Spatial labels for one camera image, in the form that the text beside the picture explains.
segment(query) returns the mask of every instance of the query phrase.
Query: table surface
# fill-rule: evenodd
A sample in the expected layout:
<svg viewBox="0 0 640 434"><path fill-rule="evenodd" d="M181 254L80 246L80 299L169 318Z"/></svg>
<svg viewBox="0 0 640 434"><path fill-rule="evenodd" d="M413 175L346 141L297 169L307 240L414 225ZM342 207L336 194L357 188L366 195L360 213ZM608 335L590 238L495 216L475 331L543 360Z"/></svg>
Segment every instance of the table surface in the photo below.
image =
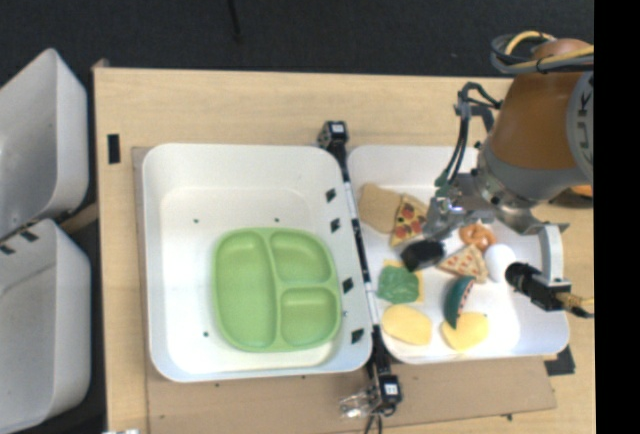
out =
<svg viewBox="0 0 640 434"><path fill-rule="evenodd" d="M362 420L339 418L337 409L339 398L367 383L364 371L188 385L155 371L146 347L133 149L166 142L313 144L327 120L347 123L350 147L451 146L456 92L468 80L497 98L511 82L94 68L108 429L195 434L216 425L224 433L302 434L364 427ZM109 140L115 135L114 160ZM485 135L474 120L469 140ZM576 293L593 295L593 210L553 204L535 213L570 223L563 234L565 274ZM541 357L394 365L405 400L385 419L385 432L595 432L594 322L570 317L569 324L572 375L547 377Z"/></svg>

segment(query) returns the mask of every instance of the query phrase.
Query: toy pizza slice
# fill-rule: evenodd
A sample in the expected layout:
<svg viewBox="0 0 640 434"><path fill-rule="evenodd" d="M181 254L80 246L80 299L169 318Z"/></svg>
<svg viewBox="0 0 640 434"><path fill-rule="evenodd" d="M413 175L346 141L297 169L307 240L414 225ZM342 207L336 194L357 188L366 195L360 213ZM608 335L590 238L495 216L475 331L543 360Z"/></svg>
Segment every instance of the toy pizza slice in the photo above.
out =
<svg viewBox="0 0 640 434"><path fill-rule="evenodd" d="M403 194L391 232L391 247L422 235L422 227L426 222L427 205L413 196Z"/></svg>
<svg viewBox="0 0 640 434"><path fill-rule="evenodd" d="M478 283L484 283L489 270L482 257L482 251L469 244L438 263L438 268L459 276L473 276Z"/></svg>

